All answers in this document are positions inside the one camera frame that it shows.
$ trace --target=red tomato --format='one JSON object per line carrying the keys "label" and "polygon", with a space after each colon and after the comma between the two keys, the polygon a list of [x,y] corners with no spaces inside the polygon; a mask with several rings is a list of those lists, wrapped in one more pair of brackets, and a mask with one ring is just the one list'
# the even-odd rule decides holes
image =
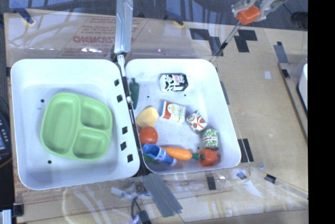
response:
{"label": "red tomato", "polygon": [[142,144],[153,143],[156,144],[158,141],[158,134],[156,129],[152,126],[146,126],[140,130],[140,142]]}

